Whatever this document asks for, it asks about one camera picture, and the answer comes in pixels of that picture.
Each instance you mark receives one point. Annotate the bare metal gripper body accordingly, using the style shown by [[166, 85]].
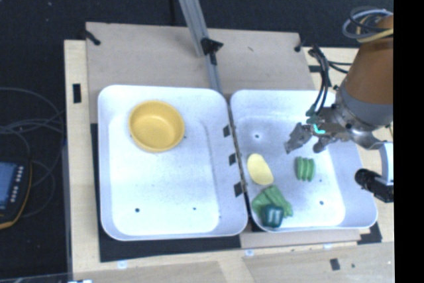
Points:
[[334, 126]]

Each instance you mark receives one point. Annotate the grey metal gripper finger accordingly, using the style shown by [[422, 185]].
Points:
[[298, 137], [320, 144]]

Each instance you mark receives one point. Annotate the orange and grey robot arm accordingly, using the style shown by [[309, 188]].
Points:
[[371, 76]]

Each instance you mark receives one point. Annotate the green toy pea pods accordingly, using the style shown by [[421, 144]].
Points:
[[305, 169]]

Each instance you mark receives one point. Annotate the yellow toy potato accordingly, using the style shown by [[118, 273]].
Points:
[[259, 169]]

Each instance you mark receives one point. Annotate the white plastic tray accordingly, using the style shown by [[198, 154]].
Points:
[[331, 202], [165, 182]]

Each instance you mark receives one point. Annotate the thin black and white rod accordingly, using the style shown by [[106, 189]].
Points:
[[238, 149]]

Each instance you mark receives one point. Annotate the light green toy lettuce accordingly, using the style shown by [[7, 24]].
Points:
[[276, 197]]

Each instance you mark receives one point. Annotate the yellow bowl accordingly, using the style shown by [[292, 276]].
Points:
[[156, 126]]

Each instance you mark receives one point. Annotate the brown cardboard board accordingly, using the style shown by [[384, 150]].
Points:
[[149, 56]]

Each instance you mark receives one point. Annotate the black cylinder on white bracket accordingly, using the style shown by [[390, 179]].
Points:
[[374, 184]]

